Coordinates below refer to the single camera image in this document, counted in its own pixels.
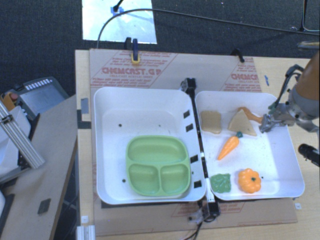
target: orange carrot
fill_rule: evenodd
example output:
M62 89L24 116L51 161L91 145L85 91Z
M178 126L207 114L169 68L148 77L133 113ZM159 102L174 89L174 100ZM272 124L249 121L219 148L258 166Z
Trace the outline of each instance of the orange carrot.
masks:
M239 138L241 138L243 135L241 131L238 131L236 133L236 136L230 137L226 143L224 144L219 156L218 160L221 160L226 155L228 155L232 150L234 150L239 145Z

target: green plate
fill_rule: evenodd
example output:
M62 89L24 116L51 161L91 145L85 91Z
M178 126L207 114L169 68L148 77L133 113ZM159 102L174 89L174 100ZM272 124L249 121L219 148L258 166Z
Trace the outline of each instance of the green plate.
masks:
M126 147L126 174L130 186L143 196L176 196L191 181L189 155L178 138L142 135Z

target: orange pumpkin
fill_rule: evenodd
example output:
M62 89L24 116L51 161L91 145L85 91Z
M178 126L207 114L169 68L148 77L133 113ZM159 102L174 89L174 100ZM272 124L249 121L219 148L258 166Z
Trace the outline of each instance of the orange pumpkin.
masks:
M246 193L254 193L261 189L261 179L259 173L250 168L242 170L238 174L238 183Z

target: toy bread slice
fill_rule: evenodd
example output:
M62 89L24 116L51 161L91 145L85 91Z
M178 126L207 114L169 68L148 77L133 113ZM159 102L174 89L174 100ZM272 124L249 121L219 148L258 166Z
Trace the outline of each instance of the toy bread slice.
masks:
M201 129L213 134L221 133L221 114L217 111L202 111Z
M242 132L243 134L248 134L251 136L257 136L243 109L240 109L231 119L228 130L233 132Z

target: cardboard sheet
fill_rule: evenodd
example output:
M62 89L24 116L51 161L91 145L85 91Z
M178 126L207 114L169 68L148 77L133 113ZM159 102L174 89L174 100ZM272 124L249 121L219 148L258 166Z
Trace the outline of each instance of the cardboard sheet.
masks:
M91 100L101 87L179 89L185 78L196 78L200 91L261 92L253 58L241 63L236 56L195 55L140 51L140 64L132 64L127 50L90 50ZM95 129L92 124L92 143ZM193 230L188 217L197 203L106 205L97 195L95 145L92 145L94 224L97 236ZM203 228L226 228L296 223L292 199L230 201L220 203L221 215Z

